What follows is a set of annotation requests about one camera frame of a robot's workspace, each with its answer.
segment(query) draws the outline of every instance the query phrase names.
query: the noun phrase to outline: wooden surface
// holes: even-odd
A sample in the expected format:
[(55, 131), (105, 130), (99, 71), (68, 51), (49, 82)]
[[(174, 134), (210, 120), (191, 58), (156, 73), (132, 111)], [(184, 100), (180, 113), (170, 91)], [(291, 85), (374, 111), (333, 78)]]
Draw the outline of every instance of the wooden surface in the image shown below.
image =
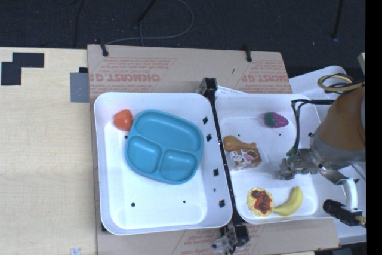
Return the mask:
[(44, 52), (43, 69), (23, 68), (0, 86), (0, 254), (97, 254), (90, 106), (70, 102), (70, 73), (86, 50)]

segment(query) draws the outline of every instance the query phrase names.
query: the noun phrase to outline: blue plastic plate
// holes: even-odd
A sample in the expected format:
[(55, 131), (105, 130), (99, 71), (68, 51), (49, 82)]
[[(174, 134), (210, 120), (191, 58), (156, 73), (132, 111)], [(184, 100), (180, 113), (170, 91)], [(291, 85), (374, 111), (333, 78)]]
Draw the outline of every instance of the blue plastic plate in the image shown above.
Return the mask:
[(169, 113), (146, 110), (134, 118), (125, 157), (143, 176), (182, 184), (194, 176), (202, 151), (203, 135), (195, 124)]

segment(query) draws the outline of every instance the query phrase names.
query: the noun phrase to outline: black fabric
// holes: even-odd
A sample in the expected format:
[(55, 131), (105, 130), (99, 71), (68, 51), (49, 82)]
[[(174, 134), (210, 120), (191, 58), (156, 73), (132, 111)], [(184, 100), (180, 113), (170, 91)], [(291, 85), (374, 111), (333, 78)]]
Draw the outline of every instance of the black fabric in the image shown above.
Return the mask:
[(357, 56), (365, 52), (366, 0), (1, 0), (0, 45), (5, 47), (86, 48), (116, 45), (276, 51), (289, 77), (292, 69), (338, 65), (361, 73)]

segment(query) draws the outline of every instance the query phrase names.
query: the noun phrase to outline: white tray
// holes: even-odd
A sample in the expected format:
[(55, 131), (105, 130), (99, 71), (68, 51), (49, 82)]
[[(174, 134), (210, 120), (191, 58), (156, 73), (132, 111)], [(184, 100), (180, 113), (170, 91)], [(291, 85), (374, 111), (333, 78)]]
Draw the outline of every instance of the white tray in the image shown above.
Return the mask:
[[(129, 109), (133, 116), (161, 110), (194, 123), (204, 135), (195, 175), (174, 185), (144, 177), (125, 160), (125, 136), (113, 116)], [(180, 229), (218, 228), (232, 218), (232, 204), (221, 158), (212, 108), (194, 93), (105, 93), (94, 104), (104, 227), (116, 235)]]
[[(230, 170), (238, 213), (248, 223), (328, 217), (319, 207), (322, 201), (319, 200), (311, 174), (298, 174), (292, 180), (280, 180), (275, 176), (282, 159), (295, 142), (296, 124), (291, 107), (291, 101), (295, 99), (308, 98), (297, 94), (222, 94), (216, 100), (221, 138), (233, 135), (245, 143), (256, 142), (263, 160), (255, 168)], [(289, 124), (282, 128), (267, 127), (264, 123), (264, 114), (267, 112), (286, 117)], [(304, 105), (300, 115), (300, 148), (308, 148), (308, 133), (315, 132), (319, 118), (312, 104)], [(301, 207), (290, 216), (283, 217), (276, 213), (267, 217), (256, 216), (247, 206), (248, 191), (252, 188), (260, 187), (269, 191), (277, 207), (288, 199), (294, 186), (301, 187), (304, 198)]]

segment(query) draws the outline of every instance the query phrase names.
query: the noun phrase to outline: cardboard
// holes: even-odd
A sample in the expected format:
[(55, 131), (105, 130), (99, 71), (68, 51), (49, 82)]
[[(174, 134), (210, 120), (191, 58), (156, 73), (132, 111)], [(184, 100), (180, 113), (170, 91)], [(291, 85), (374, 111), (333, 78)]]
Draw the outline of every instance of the cardboard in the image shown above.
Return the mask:
[[(108, 91), (194, 93), (203, 78), (246, 93), (292, 93), (281, 54), (252, 51), (108, 45), (107, 57), (99, 45), (88, 46), (88, 71), (93, 139), (95, 209), (99, 254), (215, 254), (219, 229), (172, 231), (116, 236), (102, 230), (99, 206), (94, 101)], [(250, 241), (237, 255), (267, 255), (339, 247), (332, 218), (248, 225)]]

